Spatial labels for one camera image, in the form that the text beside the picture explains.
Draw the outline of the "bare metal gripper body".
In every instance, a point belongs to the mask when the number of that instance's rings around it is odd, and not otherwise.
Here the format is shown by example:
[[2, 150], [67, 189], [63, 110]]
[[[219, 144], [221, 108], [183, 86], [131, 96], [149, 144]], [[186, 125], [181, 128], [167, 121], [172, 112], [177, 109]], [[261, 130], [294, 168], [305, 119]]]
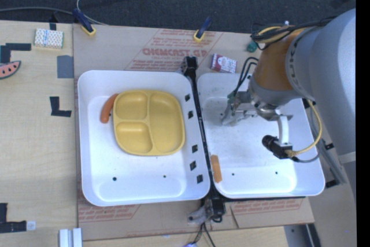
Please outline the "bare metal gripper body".
[[230, 94], [230, 105], [234, 114], [245, 113], [248, 117], [262, 117], [267, 121], [276, 121], [280, 117], [280, 107], [268, 104], [250, 91], [238, 91]]

